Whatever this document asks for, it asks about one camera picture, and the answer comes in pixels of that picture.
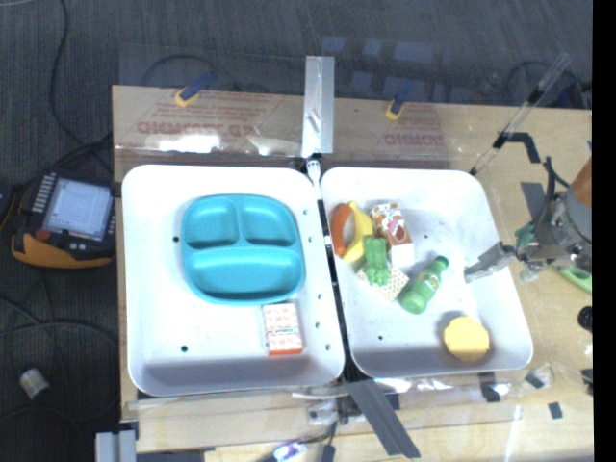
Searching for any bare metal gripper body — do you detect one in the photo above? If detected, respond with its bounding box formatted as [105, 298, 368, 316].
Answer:
[512, 205, 594, 271]

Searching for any white plastic tray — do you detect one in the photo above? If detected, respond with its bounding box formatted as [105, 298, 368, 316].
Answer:
[319, 166, 535, 380]
[120, 163, 347, 398]

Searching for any green bottle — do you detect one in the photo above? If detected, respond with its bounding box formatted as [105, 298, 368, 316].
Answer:
[397, 255, 450, 316]

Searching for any yellow biscuit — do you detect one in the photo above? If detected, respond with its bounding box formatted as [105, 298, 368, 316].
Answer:
[442, 315, 492, 363]

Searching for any brown and white carton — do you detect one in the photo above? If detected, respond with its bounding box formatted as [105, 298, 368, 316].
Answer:
[369, 201, 417, 270]

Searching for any white patterned packet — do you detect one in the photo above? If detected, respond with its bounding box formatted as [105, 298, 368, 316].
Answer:
[354, 262, 411, 303]

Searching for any green broccoli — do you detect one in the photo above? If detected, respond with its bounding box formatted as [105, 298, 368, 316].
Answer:
[361, 236, 393, 288]

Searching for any yellow banana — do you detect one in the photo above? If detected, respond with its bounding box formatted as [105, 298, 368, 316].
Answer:
[342, 200, 376, 265]

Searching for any orange sausage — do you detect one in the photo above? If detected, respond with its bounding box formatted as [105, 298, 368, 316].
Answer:
[329, 202, 358, 258]

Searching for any orange and white carton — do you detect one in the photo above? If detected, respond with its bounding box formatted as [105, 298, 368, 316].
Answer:
[261, 301, 305, 357]

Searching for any blue divided plate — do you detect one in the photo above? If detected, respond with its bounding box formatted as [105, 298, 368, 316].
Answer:
[179, 193, 307, 307]

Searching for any brown cardboard board red print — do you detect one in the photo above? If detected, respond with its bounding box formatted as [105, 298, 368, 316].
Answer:
[111, 84, 594, 454]

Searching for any small grey metal can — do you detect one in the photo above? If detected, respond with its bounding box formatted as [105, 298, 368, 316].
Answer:
[18, 367, 51, 400]

